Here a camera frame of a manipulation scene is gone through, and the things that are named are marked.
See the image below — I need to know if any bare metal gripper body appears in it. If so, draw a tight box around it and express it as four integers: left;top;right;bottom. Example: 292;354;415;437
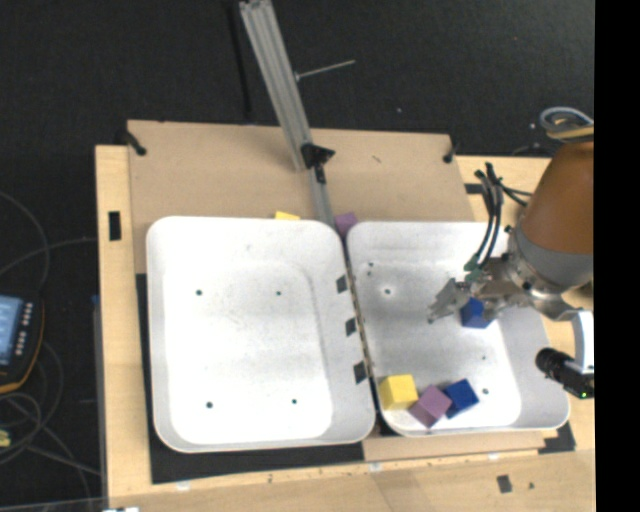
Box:
467;254;571;318

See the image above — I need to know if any blue cube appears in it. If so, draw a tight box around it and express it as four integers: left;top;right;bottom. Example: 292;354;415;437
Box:
459;297;494;330
443;378;480;420

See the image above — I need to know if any white plastic tray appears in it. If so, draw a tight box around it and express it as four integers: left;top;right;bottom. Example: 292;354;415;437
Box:
344;220;572;438
145;215;378;454

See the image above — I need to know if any thin black and white rod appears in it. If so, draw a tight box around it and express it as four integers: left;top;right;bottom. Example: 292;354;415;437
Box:
341;238;375;387

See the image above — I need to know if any purple cube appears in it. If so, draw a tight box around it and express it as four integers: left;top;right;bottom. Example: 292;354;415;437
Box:
408;383;453;429
333;211;359;239

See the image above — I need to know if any brown cardboard board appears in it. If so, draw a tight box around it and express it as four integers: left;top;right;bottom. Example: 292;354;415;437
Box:
126;118;552;464

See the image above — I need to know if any black cylinder on white bracket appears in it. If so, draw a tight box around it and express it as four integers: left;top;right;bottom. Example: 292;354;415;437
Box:
535;308;595;400

